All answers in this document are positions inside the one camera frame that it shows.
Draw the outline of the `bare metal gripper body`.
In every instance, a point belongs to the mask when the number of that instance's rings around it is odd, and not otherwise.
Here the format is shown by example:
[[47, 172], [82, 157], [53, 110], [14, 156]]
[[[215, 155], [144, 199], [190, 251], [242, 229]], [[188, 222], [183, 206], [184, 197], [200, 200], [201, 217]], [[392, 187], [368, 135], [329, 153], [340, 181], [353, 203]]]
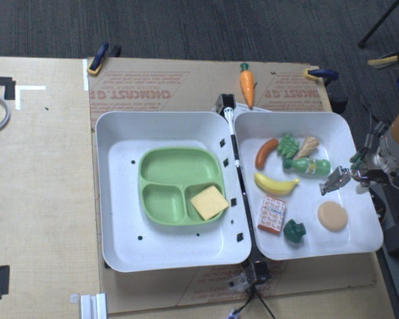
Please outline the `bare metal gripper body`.
[[351, 176], [363, 187], [390, 184], [399, 190], [399, 152], [377, 150], [363, 159], [358, 154], [358, 159], [351, 164]]

